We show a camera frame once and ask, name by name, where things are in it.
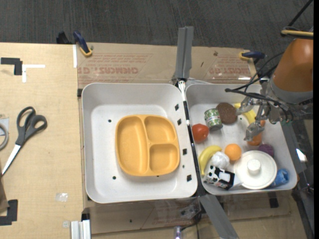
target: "red tomato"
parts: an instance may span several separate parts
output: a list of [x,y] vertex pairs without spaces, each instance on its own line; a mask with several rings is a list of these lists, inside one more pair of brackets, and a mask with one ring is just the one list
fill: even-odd
[[204,141],[209,134],[209,128],[206,125],[203,124],[195,124],[191,128],[193,132],[193,137],[195,142],[202,142]]

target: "black cable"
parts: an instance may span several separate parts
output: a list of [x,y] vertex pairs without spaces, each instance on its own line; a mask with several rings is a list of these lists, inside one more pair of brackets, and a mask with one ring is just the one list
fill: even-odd
[[267,74],[268,74],[269,72],[271,72],[272,70],[274,70],[274,68],[275,68],[277,65],[276,65],[275,67],[272,67],[270,70],[268,70],[268,71],[267,71],[266,73],[264,73],[262,76],[260,76],[257,80],[254,80],[254,78],[256,77],[256,75],[257,75],[271,60],[273,60],[273,59],[275,59],[276,57],[282,55],[283,53],[284,53],[284,52],[281,52],[281,53],[279,53],[279,54],[273,56],[272,58],[270,58],[265,64],[262,65],[261,68],[259,68],[259,69],[256,71],[255,75],[250,79],[250,81],[249,81],[247,84],[245,84],[245,85],[243,85],[243,86],[241,86],[241,87],[238,87],[238,88],[236,88],[236,89],[234,89],[234,90],[240,90],[240,89],[242,89],[242,88],[248,87],[248,86],[250,86],[251,84],[253,84],[253,83],[257,82],[258,80],[260,80],[261,78],[263,78],[265,75],[267,75]]
[[248,87],[253,84],[253,80],[254,78],[258,75],[259,72],[261,72],[261,70],[273,59],[277,58],[278,56],[282,55],[284,52],[280,52],[277,55],[273,56],[272,58],[270,58],[265,64],[263,64],[263,66],[261,68],[259,68],[256,73],[254,74],[254,76],[250,79],[250,81],[246,84],[246,88],[245,88],[245,92],[247,91]]
[[244,91],[240,91],[240,90],[231,90],[231,89],[225,89],[225,92],[233,92],[233,93],[239,93],[251,98],[256,98],[256,99],[261,99],[261,100],[266,100],[266,101],[270,101],[273,102],[274,105],[276,106],[280,106],[280,103],[278,103],[276,100],[271,99],[271,98],[266,98],[265,96],[258,94],[258,93],[252,93],[252,92],[244,92]]
[[291,116],[291,121],[293,121],[294,120],[294,114],[293,114],[293,112],[290,109],[288,111],[289,111],[290,116]]
[[300,29],[298,29],[294,26],[284,26],[283,30],[301,31]]
[[186,226],[186,227],[182,228],[180,231],[183,231],[183,230],[185,230],[185,229],[187,229],[187,228],[189,228],[189,227],[192,227],[192,226],[196,226],[197,239],[199,239],[199,230],[198,230],[197,224],[198,224],[198,223],[200,222],[200,220],[201,220],[201,213],[196,214],[196,215],[193,217],[193,219],[194,219],[194,224],[189,225],[189,226]]
[[279,108],[284,112],[284,114],[285,114],[285,119],[286,119],[286,122],[287,122],[287,121],[288,121],[287,112],[286,112],[285,109],[283,109],[281,106],[279,106]]
[[294,17],[294,19],[288,24],[288,26],[292,26],[295,21],[300,17],[300,15],[307,9],[307,7],[309,6],[309,4],[312,3],[313,0],[309,0],[305,6],[297,13],[297,15]]

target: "gray metal bar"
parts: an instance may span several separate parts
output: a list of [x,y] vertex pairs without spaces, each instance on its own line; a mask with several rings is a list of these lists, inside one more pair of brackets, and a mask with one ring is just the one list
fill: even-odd
[[80,229],[79,229],[79,222],[72,221],[70,226],[70,237],[71,239],[80,239]]
[[174,73],[174,77],[177,79],[189,78],[193,37],[193,26],[185,26],[178,29],[176,68]]
[[221,239],[239,239],[219,201],[214,195],[198,197]]
[[83,221],[83,239],[91,239],[90,220]]

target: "white lid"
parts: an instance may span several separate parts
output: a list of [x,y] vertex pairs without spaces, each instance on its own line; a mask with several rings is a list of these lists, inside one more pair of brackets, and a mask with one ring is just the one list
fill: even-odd
[[263,189],[276,178],[277,165],[269,154],[250,150],[243,153],[234,164],[234,173],[247,189]]

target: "green can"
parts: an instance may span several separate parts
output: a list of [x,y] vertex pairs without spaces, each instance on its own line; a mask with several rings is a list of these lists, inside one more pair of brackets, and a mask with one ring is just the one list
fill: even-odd
[[218,109],[209,109],[205,111],[204,114],[206,125],[209,127],[210,131],[215,131],[223,127]]

